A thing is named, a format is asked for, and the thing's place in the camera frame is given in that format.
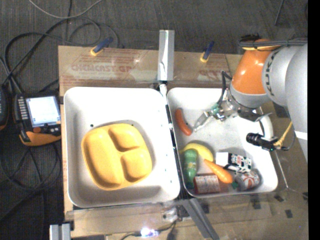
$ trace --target white cable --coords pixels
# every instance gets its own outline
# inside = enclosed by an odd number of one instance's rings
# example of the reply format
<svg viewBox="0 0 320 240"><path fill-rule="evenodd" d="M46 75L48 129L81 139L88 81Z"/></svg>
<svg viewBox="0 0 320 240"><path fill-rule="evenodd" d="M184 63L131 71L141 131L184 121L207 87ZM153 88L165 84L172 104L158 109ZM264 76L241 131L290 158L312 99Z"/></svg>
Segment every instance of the white cable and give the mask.
<svg viewBox="0 0 320 240"><path fill-rule="evenodd" d="M102 2L103 0L98 0L96 1L94 4L92 4L91 6L89 6L86 10L84 10L83 12L77 14L77 15L74 15L74 16L69 16L69 17L61 17L61 16L56 16L56 15L53 15L45 10L43 10L42 8L40 8L38 5L36 5L32 0L29 0L31 4L33 4L36 8L38 8L40 11L42 11L43 13L51 16L51 17L54 17L54 18L57 18L57 19L72 19L72 18L76 18L76 17L79 17L83 14L85 14L87 11L89 11L92 7L96 6L97 4L99 4L100 2Z"/></svg>

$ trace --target red sausage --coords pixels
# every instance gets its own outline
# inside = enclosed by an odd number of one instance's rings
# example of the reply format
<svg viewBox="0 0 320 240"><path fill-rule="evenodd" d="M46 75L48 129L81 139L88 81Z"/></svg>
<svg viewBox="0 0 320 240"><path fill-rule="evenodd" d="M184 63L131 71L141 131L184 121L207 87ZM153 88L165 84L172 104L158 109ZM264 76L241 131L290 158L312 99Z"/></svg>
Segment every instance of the red sausage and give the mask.
<svg viewBox="0 0 320 240"><path fill-rule="evenodd" d="M187 126L187 124L184 121L184 116L182 114L182 110L180 108L175 110L174 113L175 120L180 128L180 130L187 136L190 136L192 133L192 130Z"/></svg>

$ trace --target yellow divided tray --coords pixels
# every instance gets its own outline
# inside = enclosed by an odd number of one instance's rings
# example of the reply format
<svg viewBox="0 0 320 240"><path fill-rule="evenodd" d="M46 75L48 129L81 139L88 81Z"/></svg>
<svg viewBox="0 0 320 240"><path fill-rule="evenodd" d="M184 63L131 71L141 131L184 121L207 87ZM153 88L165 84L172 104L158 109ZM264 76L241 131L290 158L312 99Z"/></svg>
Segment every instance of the yellow divided tray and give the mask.
<svg viewBox="0 0 320 240"><path fill-rule="evenodd" d="M95 128L81 142L85 165L101 189L122 189L145 179L152 171L152 159L137 128L115 123Z"/></svg>

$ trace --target orange carrot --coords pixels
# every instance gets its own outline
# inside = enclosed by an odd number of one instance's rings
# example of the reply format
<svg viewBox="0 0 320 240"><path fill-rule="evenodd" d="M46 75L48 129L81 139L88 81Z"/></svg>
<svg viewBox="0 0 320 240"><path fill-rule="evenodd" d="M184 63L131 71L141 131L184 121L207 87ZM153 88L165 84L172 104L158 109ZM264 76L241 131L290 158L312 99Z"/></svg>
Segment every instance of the orange carrot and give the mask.
<svg viewBox="0 0 320 240"><path fill-rule="evenodd" d="M232 175L225 169L223 169L220 165L215 164L207 159L204 159L204 163L209 166L211 171L217 175L218 179L223 183L230 184L233 182Z"/></svg>
<svg viewBox="0 0 320 240"><path fill-rule="evenodd" d="M184 121L184 116L182 114L182 110L180 108L178 108L175 113L175 120L176 123L178 124L180 130L187 136L190 136L192 133L192 130L187 126L187 124Z"/></svg>

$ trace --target display screen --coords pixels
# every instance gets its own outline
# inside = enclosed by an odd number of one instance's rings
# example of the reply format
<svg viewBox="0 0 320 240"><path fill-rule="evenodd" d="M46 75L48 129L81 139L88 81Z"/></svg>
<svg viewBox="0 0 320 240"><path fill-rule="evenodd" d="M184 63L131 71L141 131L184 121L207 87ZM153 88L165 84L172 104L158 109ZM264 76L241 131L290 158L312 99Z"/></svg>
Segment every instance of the display screen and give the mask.
<svg viewBox="0 0 320 240"><path fill-rule="evenodd" d="M61 121L55 96L26 98L25 100L33 127L41 127L45 124L55 125Z"/></svg>

